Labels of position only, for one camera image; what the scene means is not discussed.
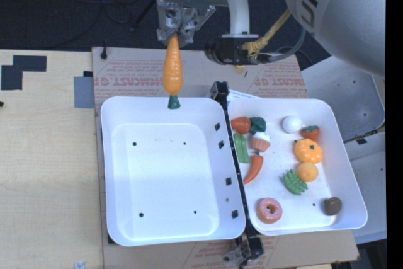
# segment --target cardboard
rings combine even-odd
[[[94,47],[93,76],[98,143],[99,189],[105,269],[226,269],[223,256],[236,247],[233,240],[170,243],[123,247],[108,239],[106,228],[105,177],[99,111],[111,96],[167,96],[162,87],[165,50]],[[179,98],[209,96],[215,81],[229,88],[262,98],[307,98],[295,56],[270,64],[223,66],[200,51],[181,51],[184,85]],[[359,257],[350,230],[308,232],[284,236],[261,236],[264,254],[248,264],[250,269],[275,269],[354,261]]]

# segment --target toy donut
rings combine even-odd
[[[283,209],[276,199],[266,197],[259,202],[256,213],[262,222],[274,223],[280,220],[283,215]]]

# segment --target yellow cable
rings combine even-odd
[[[280,29],[281,26],[284,25],[286,20],[290,17],[291,12],[287,9],[280,18],[273,24],[273,26],[268,30],[264,36],[255,40],[254,42],[246,42],[242,44],[242,49],[247,50],[248,56],[255,56],[260,53],[260,50],[263,49],[274,36],[274,34]]]

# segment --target toy food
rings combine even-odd
[[[331,197],[325,200],[324,210],[327,215],[335,215],[341,210],[341,200],[338,197]]]
[[[251,169],[248,174],[244,178],[244,184],[248,184],[251,180],[253,180],[260,172],[260,169],[263,165],[263,156],[259,155],[257,151],[251,159]]]
[[[319,132],[321,132],[321,130],[316,125],[310,125],[308,127],[304,127],[301,130],[302,137],[309,138],[315,142],[317,142],[319,138]]]
[[[298,174],[294,169],[290,169],[285,175],[283,175],[283,182],[285,187],[287,187],[291,193],[296,195],[301,195],[301,193],[308,189],[306,182],[298,177]]]
[[[258,131],[262,131],[262,132],[266,131],[266,120],[265,119],[263,119],[262,117],[251,117],[249,119],[251,119],[251,129],[249,130],[249,132],[251,134],[254,134],[255,132],[258,132]]]
[[[239,134],[247,134],[251,129],[251,119],[248,117],[238,117],[231,120],[231,127]]]
[[[169,93],[169,109],[177,109],[181,106],[176,95],[182,89],[182,73],[181,52],[179,51],[178,35],[175,33],[169,39],[162,73],[162,86]]]
[[[300,139],[295,143],[295,154],[303,163],[316,164],[322,161],[322,148],[309,138]]]
[[[304,182],[310,182],[316,180],[318,170],[314,163],[301,163],[298,166],[297,174]]]
[[[302,128],[302,120],[294,115],[289,115],[283,120],[283,129],[289,134],[294,134]]]
[[[255,132],[251,137],[251,147],[255,151],[265,152],[270,147],[270,136],[266,132]]]
[[[237,153],[238,161],[240,163],[249,162],[249,154],[247,153],[246,139],[243,135],[235,133],[233,136],[235,152]]]
[[[283,215],[283,209],[276,199],[266,197],[259,202],[256,214],[262,222],[274,223],[280,220]]]

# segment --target white ball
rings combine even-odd
[[[294,134],[295,132],[300,131],[302,128],[302,120],[294,115],[289,115],[285,117],[283,120],[283,129],[285,132],[289,134]]]

